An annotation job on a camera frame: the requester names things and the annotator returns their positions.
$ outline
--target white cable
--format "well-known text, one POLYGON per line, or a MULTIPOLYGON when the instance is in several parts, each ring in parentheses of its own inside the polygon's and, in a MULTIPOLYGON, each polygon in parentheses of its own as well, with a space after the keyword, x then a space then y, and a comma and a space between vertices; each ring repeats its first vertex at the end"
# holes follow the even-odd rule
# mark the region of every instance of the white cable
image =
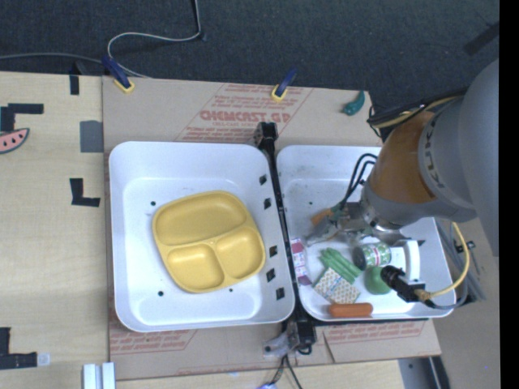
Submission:
MULTIPOLYGON (((121 34, 113 37, 112 39, 110 39, 110 41, 108 42, 108 46, 107 46, 108 55, 111 58, 114 57, 112 55, 112 44, 116 40, 118 40, 118 39, 120 39, 122 37, 125 37, 125 36, 147 37, 147 38, 150 38, 150 39, 156 39, 156 40, 159 40, 159 41, 167 41, 167 42, 172 42, 172 43, 182 43, 182 42, 188 42, 188 41, 193 41, 194 39, 197 39, 198 37, 201 36, 202 30, 201 30, 201 27, 200 27, 200 16, 199 16, 198 0, 193 0, 193 1, 194 1, 194 4, 195 4, 196 27, 198 29, 197 32, 193 36, 183 37, 183 38, 173 38, 173 37, 157 36, 157 35, 152 35, 152 34, 149 34, 149 33, 142 33, 142 32, 124 32, 124 33, 121 33, 121 34)), ((142 74, 140 74, 138 72, 135 72, 135 71, 125 67, 124 65, 122 65, 119 62, 118 62, 118 65, 121 67, 121 69, 123 69, 126 73, 128 73, 130 75, 139 76, 140 78, 150 78, 149 76, 142 75, 142 74)))

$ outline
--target watermelon slice toy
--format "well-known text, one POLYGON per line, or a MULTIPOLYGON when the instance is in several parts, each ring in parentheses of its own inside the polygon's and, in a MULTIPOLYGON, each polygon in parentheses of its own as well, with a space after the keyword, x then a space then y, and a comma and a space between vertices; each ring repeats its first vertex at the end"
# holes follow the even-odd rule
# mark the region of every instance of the watermelon slice toy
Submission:
POLYGON ((10 131, 8 133, 0 133, 0 154, 12 152, 21 146, 29 135, 28 128, 10 131))

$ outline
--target cardboard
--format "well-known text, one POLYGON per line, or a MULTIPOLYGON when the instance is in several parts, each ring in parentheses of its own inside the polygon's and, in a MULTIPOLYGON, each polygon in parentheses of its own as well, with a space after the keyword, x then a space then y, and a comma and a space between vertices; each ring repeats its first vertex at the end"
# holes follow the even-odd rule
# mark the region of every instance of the cardboard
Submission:
MULTIPOLYGON (((259 122, 275 122, 277 150, 291 144, 381 146, 366 124, 369 96, 354 116, 342 113, 358 91, 289 88, 281 103, 272 87, 235 83, 133 79, 135 90, 122 92, 103 78, 105 209, 111 273, 111 232, 107 159, 125 141, 247 143, 259 122)), ((109 280, 109 290, 113 285, 109 280)), ((155 378, 276 368, 262 345, 281 332, 280 324, 189 331, 136 333, 109 317, 110 360, 118 379, 155 378)), ((331 365, 440 354, 431 320, 317 327, 310 355, 295 365, 331 365)))

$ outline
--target dark gray floor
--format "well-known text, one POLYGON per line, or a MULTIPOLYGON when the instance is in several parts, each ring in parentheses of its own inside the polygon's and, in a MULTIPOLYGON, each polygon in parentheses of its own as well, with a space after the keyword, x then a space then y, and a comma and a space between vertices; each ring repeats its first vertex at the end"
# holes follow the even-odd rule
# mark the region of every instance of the dark gray floor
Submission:
MULTIPOLYGON (((199 9, 206 41, 130 37, 114 56, 157 78, 236 83, 277 83, 295 66, 294 85, 367 89, 377 108, 462 88, 499 57, 500 0, 199 0, 199 9)), ((2 0, 0 56, 100 59, 128 31, 190 36, 191 0, 2 0)), ((70 67, 65 58, 0 60, 3 71, 70 67)))

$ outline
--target white tray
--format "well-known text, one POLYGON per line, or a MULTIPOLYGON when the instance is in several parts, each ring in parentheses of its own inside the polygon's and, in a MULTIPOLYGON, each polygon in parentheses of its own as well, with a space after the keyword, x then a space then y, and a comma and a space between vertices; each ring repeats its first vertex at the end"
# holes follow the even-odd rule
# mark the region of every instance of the white tray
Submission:
POLYGON ((111 152, 109 177, 115 309, 125 326, 145 332, 279 323, 292 313, 295 297, 276 199, 268 162, 258 149, 127 142, 111 152), (210 190, 225 190, 242 200, 267 258, 248 280, 210 293, 188 293, 164 267, 152 218, 165 203, 210 190), (271 205, 265 209, 266 199, 271 205))
MULTIPOLYGON (((311 217, 337 204, 344 197, 357 159, 365 152, 378 154, 379 151, 377 147, 329 146, 289 146, 281 150, 277 156, 277 169, 290 240, 310 234, 311 217)), ((361 187, 354 192, 350 201, 358 200, 360 191, 361 187)), ((425 240, 419 247, 419 276, 425 281, 426 289, 436 291, 450 285, 452 279, 434 220, 422 219, 402 232, 413 239, 425 240)), ((322 242, 309 246, 306 249, 307 270, 313 281, 317 280, 324 270, 318 257, 320 250, 328 246, 351 257, 351 249, 344 241, 322 242)), ((354 283, 361 292, 357 302, 370 302, 373 305, 373 314, 372 318, 355 320, 434 318, 443 317, 452 311, 432 309, 422 303, 406 303, 394 291, 382 296, 369 294, 363 281, 361 274, 354 283)), ((299 285, 299 296, 303 308, 312 317, 325 322, 336 321, 328 314, 329 303, 311 285, 299 285)), ((452 291, 435 298, 435 302, 446 306, 453 304, 455 299, 456 294, 452 291)))

